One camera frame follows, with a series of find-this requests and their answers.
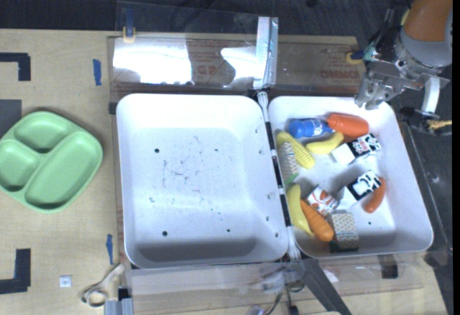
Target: divided green plate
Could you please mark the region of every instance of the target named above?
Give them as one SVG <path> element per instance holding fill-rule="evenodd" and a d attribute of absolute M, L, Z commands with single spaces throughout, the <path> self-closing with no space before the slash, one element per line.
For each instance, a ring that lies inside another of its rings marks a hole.
<path fill-rule="evenodd" d="M 49 111 L 23 117 L 0 139 L 0 190 L 34 210 L 67 207 L 96 174 L 102 146 Z"/>

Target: orange bottle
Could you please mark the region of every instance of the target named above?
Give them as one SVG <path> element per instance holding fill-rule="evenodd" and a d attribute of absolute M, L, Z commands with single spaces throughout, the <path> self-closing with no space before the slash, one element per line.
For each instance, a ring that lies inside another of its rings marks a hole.
<path fill-rule="evenodd" d="M 360 137 L 369 133 L 366 119 L 351 114 L 332 113 L 326 121 L 330 128 L 346 136 Z"/>

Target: table surface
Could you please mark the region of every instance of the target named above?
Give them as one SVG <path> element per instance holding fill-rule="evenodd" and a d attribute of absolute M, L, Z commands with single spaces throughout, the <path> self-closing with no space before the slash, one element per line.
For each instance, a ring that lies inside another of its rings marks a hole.
<path fill-rule="evenodd" d="M 81 301 L 85 289 L 113 268 L 106 249 L 107 235 L 119 260 L 116 183 L 109 114 L 109 55 L 107 39 L 117 32 L 3 29 L 2 52 L 28 53 L 32 80 L 17 80 L 17 64 L 0 63 L 0 99 L 22 100 L 22 115 L 48 110 L 67 117 L 102 144 L 103 162 L 85 191 L 68 208 L 52 214 L 33 211 L 0 193 L 0 279 L 13 277 L 15 250 L 30 248 L 31 286 L 27 292 L 0 296 L 2 314 L 103 314 Z M 101 61 L 101 85 L 93 76 L 93 60 Z M 432 269 L 415 256 L 419 286 L 404 291 L 344 296 L 353 314 L 446 314 Z M 60 287 L 60 276 L 71 275 L 72 286 Z M 108 288 L 116 298 L 118 282 Z M 315 299 L 296 301 L 302 314 L 324 312 Z M 186 312 L 185 314 L 246 314 L 249 307 Z M 148 314 L 139 309 L 137 314 Z M 278 306 L 273 314 L 285 314 Z"/>

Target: orange carrot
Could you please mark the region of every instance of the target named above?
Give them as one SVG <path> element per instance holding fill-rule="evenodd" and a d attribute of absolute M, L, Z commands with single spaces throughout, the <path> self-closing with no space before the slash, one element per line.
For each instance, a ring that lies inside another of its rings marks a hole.
<path fill-rule="evenodd" d="M 346 136 L 360 137 L 369 133 L 366 119 L 351 114 L 333 113 L 326 121 L 330 128 Z"/>
<path fill-rule="evenodd" d="M 308 221 L 311 230 L 321 241 L 330 242 L 334 238 L 334 230 L 331 225 L 314 208 L 304 200 L 300 200 L 300 207 Z"/>
<path fill-rule="evenodd" d="M 384 178 L 379 177 L 379 179 L 382 184 L 374 190 L 371 199 L 366 203 L 366 206 L 364 207 L 364 211 L 367 213 L 373 213 L 383 201 L 383 196 L 385 195 L 387 184 Z"/>

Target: black bracket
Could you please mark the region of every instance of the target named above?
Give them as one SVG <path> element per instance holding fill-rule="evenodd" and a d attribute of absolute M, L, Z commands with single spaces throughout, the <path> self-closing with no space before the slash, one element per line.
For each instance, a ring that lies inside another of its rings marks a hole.
<path fill-rule="evenodd" d="M 27 53 L 0 52 L 0 62 L 17 62 L 17 79 L 30 81 L 30 56 Z"/>
<path fill-rule="evenodd" d="M 14 277 L 0 280 L 0 294 L 27 292 L 30 287 L 30 249 L 16 249 Z"/>

